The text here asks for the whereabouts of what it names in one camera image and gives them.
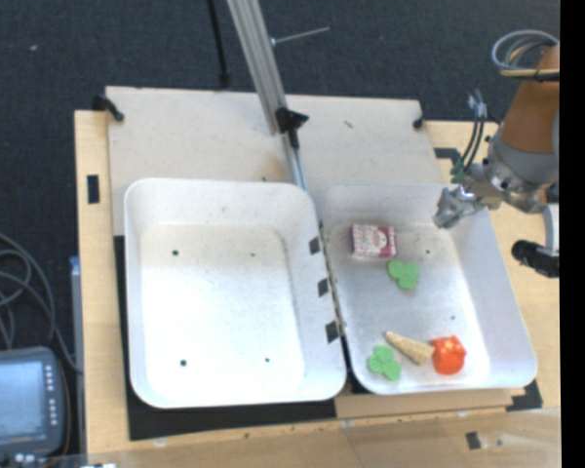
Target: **black bracket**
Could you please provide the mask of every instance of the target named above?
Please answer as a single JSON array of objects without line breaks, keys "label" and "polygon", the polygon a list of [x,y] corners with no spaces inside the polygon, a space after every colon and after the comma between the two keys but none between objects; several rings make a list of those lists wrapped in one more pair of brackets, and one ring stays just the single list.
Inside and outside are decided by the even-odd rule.
[{"label": "black bracket", "polygon": [[425,109],[422,105],[422,100],[419,103],[420,103],[420,116],[418,118],[416,118],[413,121],[413,123],[411,124],[415,130],[420,129],[420,127],[422,127],[422,124],[425,121]]},{"label": "black bracket", "polygon": [[291,141],[291,146],[295,149],[298,149],[299,137],[297,136],[296,131],[301,127],[301,125],[308,121],[310,117],[305,114],[290,111],[286,107],[280,107],[277,111],[275,111],[275,117],[277,118],[277,124],[280,127],[280,132],[282,134],[288,134],[289,140]]},{"label": "black bracket", "polygon": [[117,106],[113,103],[113,101],[107,96],[103,96],[102,94],[94,97],[92,108],[94,111],[109,111],[116,121],[123,121],[125,118],[124,113],[117,109]]},{"label": "black bracket", "polygon": [[531,241],[517,241],[511,249],[512,256],[522,265],[535,269],[536,272],[550,278],[559,277],[559,257],[550,256],[540,250],[540,246]]}]

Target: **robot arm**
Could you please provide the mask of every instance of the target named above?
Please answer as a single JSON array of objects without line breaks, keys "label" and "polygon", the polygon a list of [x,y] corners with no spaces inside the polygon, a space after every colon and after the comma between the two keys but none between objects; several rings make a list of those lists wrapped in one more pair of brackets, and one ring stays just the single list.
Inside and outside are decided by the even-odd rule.
[{"label": "robot arm", "polygon": [[[498,52],[511,41],[506,60],[499,60]],[[535,67],[520,67],[520,61],[534,52],[540,54]],[[545,33],[518,31],[496,42],[492,60],[501,74],[521,84],[489,141],[483,163],[472,163],[474,153],[467,163],[462,159],[465,165],[459,169],[457,187],[443,190],[434,215],[438,227],[453,227],[464,216],[483,208],[495,210],[503,202],[527,214],[558,216],[558,206],[551,209],[543,196],[547,188],[559,181],[560,43]],[[473,133],[476,152],[486,108],[480,98],[470,100],[480,119],[479,132]],[[545,222],[558,228],[557,219]],[[556,237],[557,231],[549,230],[548,235]],[[518,257],[524,251],[514,255]],[[558,244],[539,248],[537,252],[556,256],[558,262]]]}]

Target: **metal pole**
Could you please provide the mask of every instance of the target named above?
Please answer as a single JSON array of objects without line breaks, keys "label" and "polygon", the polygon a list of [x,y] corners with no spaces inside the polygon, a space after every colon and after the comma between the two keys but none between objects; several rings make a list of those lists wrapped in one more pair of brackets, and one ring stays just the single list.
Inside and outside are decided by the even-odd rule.
[{"label": "metal pole", "polygon": [[[253,84],[257,90],[262,110],[271,134],[285,132],[277,119],[278,110],[288,109],[280,73],[273,54],[273,45],[264,25],[258,0],[227,0]],[[291,145],[289,137],[282,141],[296,185],[306,189],[298,147]]]},{"label": "metal pole", "polygon": [[298,40],[299,38],[305,38],[307,36],[312,36],[312,35],[316,35],[319,33],[325,33],[326,31],[329,31],[329,30],[330,30],[330,27],[325,26],[325,27],[320,27],[318,29],[312,29],[311,31],[304,31],[303,33],[296,33],[295,35],[284,36],[282,38],[271,38],[271,45],[273,47],[275,47],[279,43],[291,42],[292,40]]},{"label": "metal pole", "polygon": [[[71,264],[71,296],[74,323],[75,361],[76,367],[84,373],[85,355],[82,330],[80,258],[78,256],[73,256],[69,259],[69,263]],[[83,374],[78,374],[76,376],[76,407],[78,409],[78,442],[80,444],[80,451],[85,452],[87,450],[87,429],[85,427],[85,382]]]}]

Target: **green plastic toy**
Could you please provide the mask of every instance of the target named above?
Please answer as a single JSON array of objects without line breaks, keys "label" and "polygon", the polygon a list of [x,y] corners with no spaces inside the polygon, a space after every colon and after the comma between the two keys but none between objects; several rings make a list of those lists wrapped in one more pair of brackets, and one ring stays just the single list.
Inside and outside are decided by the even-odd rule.
[{"label": "green plastic toy", "polygon": [[450,183],[461,183],[465,175],[464,162],[461,159],[450,169],[450,174],[453,176]]},{"label": "green plastic toy", "polygon": [[383,374],[386,379],[396,381],[401,377],[401,365],[394,360],[394,354],[385,345],[375,345],[368,362],[369,370]]},{"label": "green plastic toy", "polygon": [[415,263],[406,263],[400,260],[390,260],[388,262],[388,274],[404,290],[413,290],[416,287],[416,281],[420,270]]}]

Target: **white tray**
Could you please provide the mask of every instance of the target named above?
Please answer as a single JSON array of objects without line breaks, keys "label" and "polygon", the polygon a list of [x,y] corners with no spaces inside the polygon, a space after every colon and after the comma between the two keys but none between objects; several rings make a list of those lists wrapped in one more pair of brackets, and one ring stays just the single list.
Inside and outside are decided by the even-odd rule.
[{"label": "white tray", "polygon": [[[442,188],[337,186],[319,204],[352,369],[376,394],[513,388],[535,376],[535,355],[489,215],[438,229],[432,215]],[[415,289],[397,286],[387,274],[387,259],[351,255],[354,223],[395,227],[396,258],[420,270]],[[465,366],[442,375],[431,361],[418,366],[394,350],[402,373],[389,381],[367,366],[373,346],[388,345],[386,331],[426,342],[454,334],[468,352]]]},{"label": "white tray", "polygon": [[156,408],[325,400],[344,384],[310,197],[148,178],[125,198],[131,380]]}]

